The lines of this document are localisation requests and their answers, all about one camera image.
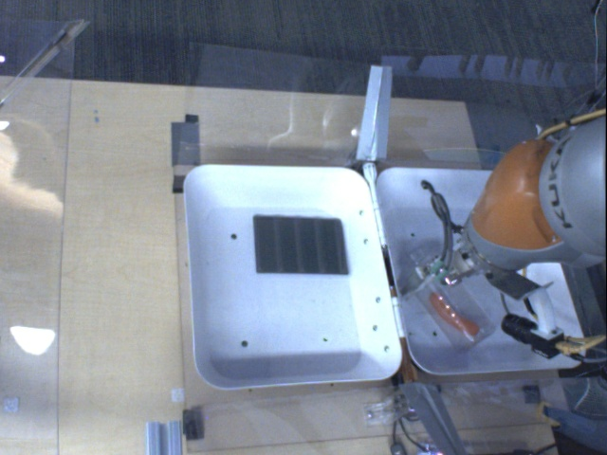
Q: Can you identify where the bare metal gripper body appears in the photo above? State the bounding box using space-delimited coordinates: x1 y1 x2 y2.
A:
428 247 479 288

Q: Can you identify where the clear plastic bottle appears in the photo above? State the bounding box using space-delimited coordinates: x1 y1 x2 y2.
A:
401 249 497 353

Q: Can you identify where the orange toy sausage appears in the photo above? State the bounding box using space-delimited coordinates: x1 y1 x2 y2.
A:
429 291 480 342

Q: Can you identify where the white plastic tray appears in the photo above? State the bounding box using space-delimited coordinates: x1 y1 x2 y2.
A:
374 166 594 377
182 163 404 391

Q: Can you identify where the black ribbed rectangular mat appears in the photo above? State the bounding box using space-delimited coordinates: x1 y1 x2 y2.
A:
252 213 351 276

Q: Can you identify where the black cylinder on white bracket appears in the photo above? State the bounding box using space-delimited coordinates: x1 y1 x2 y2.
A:
501 287 566 360

